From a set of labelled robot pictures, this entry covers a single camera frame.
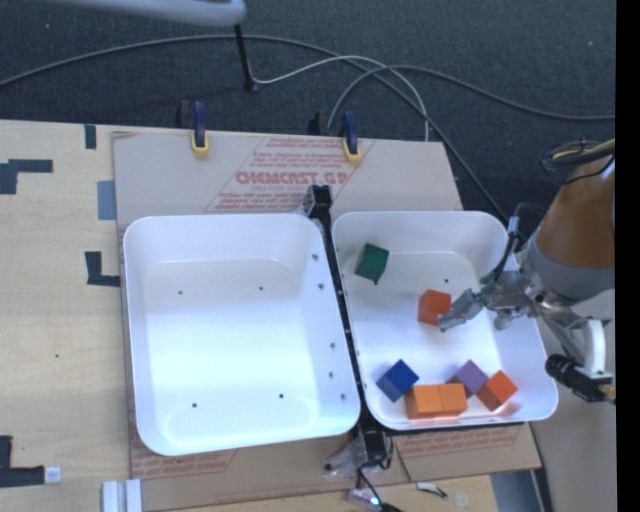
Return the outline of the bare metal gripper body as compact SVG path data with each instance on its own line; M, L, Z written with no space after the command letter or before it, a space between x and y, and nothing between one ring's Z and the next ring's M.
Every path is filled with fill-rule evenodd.
M576 321L575 302L547 286L537 272L491 271L481 279L482 301L496 314L496 329L506 329L519 317L543 318L561 327Z

